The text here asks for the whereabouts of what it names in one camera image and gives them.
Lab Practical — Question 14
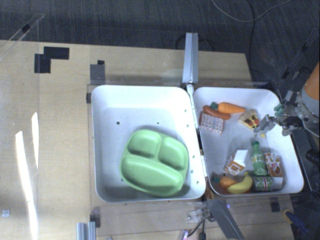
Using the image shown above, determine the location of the green divided plate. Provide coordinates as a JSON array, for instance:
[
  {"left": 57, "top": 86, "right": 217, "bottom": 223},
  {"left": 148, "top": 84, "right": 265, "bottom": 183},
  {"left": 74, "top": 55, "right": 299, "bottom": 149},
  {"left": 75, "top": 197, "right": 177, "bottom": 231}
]
[{"left": 119, "top": 128, "right": 190, "bottom": 198}]

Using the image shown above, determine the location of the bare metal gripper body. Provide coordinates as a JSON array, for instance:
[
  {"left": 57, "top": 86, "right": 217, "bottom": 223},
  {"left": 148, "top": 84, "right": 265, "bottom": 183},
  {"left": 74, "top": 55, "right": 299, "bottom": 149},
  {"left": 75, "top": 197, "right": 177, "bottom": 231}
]
[{"left": 275, "top": 100, "right": 314, "bottom": 137}]

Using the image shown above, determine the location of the white plastic tray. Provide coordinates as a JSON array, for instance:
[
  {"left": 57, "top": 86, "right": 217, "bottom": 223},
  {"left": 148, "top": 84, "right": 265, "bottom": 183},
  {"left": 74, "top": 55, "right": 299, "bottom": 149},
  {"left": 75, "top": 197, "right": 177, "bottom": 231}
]
[
  {"left": 90, "top": 84, "right": 207, "bottom": 204},
  {"left": 192, "top": 86, "right": 305, "bottom": 197}
]

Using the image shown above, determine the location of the orange carrot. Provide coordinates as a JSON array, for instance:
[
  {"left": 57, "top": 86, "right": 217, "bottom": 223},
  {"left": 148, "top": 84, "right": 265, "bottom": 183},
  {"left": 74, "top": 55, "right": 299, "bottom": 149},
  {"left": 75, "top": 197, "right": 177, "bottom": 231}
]
[
  {"left": 209, "top": 101, "right": 247, "bottom": 115},
  {"left": 212, "top": 175, "right": 239, "bottom": 189}
]

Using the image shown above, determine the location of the green and red can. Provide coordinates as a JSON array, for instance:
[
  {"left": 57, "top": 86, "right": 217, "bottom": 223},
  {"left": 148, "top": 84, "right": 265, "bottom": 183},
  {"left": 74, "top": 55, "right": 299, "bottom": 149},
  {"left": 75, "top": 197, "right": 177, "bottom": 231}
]
[{"left": 250, "top": 175, "right": 274, "bottom": 193}]

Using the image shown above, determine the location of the yellow pizza slice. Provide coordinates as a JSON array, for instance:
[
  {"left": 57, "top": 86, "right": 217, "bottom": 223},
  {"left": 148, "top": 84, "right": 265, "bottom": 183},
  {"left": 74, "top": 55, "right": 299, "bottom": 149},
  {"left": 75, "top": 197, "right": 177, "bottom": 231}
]
[{"left": 238, "top": 108, "right": 267, "bottom": 139}]

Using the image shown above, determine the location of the orange and white tall carton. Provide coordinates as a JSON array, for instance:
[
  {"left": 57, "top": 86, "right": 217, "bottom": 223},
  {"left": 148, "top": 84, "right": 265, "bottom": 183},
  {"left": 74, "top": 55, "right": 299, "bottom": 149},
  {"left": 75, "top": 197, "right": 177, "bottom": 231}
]
[{"left": 264, "top": 152, "right": 285, "bottom": 190}]

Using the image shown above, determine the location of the red sausage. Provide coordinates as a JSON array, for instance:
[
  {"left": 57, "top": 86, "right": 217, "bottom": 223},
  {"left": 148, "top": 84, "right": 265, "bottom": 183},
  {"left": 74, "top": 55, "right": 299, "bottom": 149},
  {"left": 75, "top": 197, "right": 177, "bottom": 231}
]
[{"left": 202, "top": 105, "right": 232, "bottom": 121}]

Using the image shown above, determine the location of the red and white patterned packet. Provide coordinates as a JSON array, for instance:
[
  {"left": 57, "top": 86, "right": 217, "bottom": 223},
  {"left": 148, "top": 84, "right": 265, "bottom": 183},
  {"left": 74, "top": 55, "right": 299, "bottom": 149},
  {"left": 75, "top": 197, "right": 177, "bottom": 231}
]
[{"left": 199, "top": 111, "right": 224, "bottom": 136}]

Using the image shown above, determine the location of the green bottle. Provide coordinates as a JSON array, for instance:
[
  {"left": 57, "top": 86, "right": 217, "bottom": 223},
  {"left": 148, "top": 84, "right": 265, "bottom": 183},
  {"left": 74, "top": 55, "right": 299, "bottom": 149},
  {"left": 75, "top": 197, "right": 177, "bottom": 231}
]
[{"left": 250, "top": 140, "right": 269, "bottom": 177}]

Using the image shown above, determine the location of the yellow banana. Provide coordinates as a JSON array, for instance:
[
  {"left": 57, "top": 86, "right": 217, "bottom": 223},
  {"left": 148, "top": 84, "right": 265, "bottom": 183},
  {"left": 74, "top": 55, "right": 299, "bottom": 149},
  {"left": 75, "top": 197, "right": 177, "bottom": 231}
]
[{"left": 226, "top": 171, "right": 254, "bottom": 195}]

